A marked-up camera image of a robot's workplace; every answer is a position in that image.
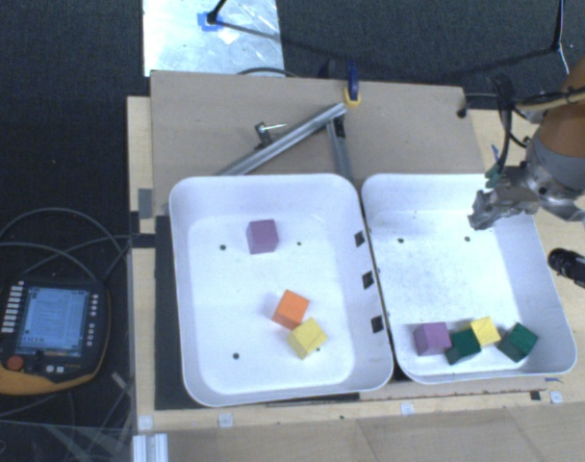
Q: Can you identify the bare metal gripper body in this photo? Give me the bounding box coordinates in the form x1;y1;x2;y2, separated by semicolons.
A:
484;165;585;221

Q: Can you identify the white plastic tray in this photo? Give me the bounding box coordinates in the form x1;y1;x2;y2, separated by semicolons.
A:
360;171;579;386
167;172;395;408

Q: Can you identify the yellow cube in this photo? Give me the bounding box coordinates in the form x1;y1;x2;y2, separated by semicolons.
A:
286;317;329;361
469;316;502;347

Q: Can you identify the green cube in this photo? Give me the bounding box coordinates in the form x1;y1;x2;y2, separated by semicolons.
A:
444;327;483;367
496;321;540;364

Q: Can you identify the purple cube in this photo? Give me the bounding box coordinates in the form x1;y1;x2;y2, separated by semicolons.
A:
412;321;453;357
245;218;280;256

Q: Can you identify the brown cardboard board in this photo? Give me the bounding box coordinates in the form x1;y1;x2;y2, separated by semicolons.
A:
149;69;554;402

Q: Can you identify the orange cube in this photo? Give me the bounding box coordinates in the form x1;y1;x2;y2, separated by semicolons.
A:
270;289;311;331

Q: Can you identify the black cylinder on white bracket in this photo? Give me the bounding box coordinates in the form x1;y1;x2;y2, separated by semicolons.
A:
547;209;585;293

